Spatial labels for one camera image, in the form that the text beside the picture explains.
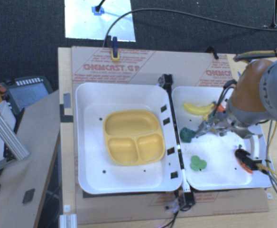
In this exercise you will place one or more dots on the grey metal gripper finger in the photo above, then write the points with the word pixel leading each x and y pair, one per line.
pixel 218 130
pixel 203 129

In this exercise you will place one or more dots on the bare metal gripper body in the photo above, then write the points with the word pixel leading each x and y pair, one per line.
pixel 235 125

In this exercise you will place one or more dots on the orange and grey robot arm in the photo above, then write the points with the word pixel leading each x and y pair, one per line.
pixel 252 89

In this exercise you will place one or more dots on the dark green broccoli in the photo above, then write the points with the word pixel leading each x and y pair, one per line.
pixel 187 135

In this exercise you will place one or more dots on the white plastic tray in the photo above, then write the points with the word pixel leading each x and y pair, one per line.
pixel 219 151
pixel 93 136

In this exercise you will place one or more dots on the yellow banana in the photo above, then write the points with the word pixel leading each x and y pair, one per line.
pixel 196 108

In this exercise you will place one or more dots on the orange carrot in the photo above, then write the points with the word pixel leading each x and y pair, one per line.
pixel 247 168
pixel 220 107

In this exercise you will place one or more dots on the thin black and white rod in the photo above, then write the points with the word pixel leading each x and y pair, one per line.
pixel 176 132

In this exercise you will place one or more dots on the light green grapes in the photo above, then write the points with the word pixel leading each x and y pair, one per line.
pixel 197 163

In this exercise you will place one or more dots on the yellow divided plate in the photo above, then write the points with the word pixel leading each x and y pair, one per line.
pixel 131 136

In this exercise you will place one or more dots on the brown cardboard board red print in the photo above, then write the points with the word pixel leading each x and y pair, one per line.
pixel 138 65

